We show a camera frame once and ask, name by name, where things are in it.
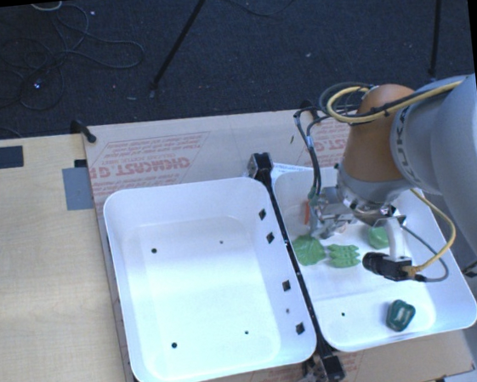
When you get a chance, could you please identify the dark green pepper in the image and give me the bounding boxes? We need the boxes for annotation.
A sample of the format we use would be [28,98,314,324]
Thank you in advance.
[382,297,419,334]

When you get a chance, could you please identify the green lettuce leaf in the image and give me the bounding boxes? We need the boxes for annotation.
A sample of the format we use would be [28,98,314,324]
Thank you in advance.
[291,231,329,270]

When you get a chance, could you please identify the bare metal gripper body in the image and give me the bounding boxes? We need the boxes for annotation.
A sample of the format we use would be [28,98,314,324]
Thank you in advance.
[308,179,399,234]

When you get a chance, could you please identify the light green pepper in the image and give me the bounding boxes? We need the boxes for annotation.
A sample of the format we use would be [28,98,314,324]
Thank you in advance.
[366,224,390,251]

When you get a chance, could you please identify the black block with thin wires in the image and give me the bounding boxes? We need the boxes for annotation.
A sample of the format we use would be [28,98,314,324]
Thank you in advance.
[319,353,348,382]

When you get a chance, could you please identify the green pea pods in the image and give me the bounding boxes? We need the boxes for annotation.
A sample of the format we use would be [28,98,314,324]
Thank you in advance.
[326,240,362,271]

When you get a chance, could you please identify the black cylinder on white bracket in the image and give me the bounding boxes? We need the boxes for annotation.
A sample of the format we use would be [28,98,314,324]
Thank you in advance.
[356,214,417,286]

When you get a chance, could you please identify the brown cardboard board red print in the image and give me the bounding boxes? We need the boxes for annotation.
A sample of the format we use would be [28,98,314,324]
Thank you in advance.
[81,84,477,382]

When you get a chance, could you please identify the thin black rod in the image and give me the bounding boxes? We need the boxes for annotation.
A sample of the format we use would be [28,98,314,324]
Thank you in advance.
[259,163,334,364]

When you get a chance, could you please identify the white plastic tray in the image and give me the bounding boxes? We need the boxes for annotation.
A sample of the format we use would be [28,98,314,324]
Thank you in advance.
[100,169,321,382]
[270,151,477,359]

